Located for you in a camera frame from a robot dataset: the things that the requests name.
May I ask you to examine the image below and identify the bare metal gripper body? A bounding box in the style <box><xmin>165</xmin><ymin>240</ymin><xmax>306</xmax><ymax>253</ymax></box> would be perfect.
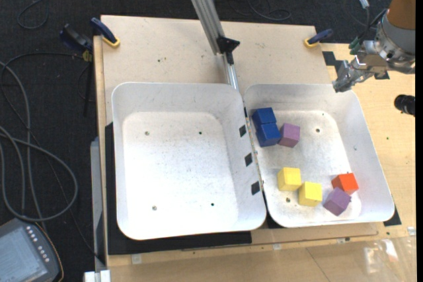
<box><xmin>349</xmin><ymin>38</ymin><xmax>416</xmax><ymax>77</ymax></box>

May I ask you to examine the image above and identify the purple cube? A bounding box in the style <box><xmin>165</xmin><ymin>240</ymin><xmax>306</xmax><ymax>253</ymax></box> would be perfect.
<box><xmin>278</xmin><ymin>122</ymin><xmax>301</xmax><ymax>149</ymax></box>
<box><xmin>322</xmin><ymin>186</ymin><xmax>352</xmax><ymax>217</ymax></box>

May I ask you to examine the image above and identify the white plastic tray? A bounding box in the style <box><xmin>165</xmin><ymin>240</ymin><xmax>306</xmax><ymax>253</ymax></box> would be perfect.
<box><xmin>242</xmin><ymin>83</ymin><xmax>396</xmax><ymax>229</ymax></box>
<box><xmin>110</xmin><ymin>81</ymin><xmax>268</xmax><ymax>241</ymax></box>

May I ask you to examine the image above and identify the blue cube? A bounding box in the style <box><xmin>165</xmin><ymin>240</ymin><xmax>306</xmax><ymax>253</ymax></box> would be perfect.
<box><xmin>251</xmin><ymin>106</ymin><xmax>278</xmax><ymax>127</ymax></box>
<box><xmin>255</xmin><ymin>122</ymin><xmax>282</xmax><ymax>148</ymax></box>

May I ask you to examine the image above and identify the orange cube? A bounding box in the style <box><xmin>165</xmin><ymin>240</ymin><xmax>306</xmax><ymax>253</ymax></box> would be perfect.
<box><xmin>330</xmin><ymin>172</ymin><xmax>360</xmax><ymax>196</ymax></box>

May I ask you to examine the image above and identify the yellow cube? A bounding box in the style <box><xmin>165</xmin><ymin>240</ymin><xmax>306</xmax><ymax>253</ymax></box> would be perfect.
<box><xmin>276</xmin><ymin>166</ymin><xmax>303</xmax><ymax>192</ymax></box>
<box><xmin>297</xmin><ymin>181</ymin><xmax>323</xmax><ymax>208</ymax></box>

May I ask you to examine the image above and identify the pale wood board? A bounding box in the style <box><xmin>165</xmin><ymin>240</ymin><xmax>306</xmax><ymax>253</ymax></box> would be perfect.
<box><xmin>100</xmin><ymin>14</ymin><xmax>380</xmax><ymax>267</ymax></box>

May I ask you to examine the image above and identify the black cylinder on white bracket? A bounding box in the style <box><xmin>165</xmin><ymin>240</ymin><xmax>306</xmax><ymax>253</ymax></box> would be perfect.
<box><xmin>393</xmin><ymin>93</ymin><xmax>416</xmax><ymax>118</ymax></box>

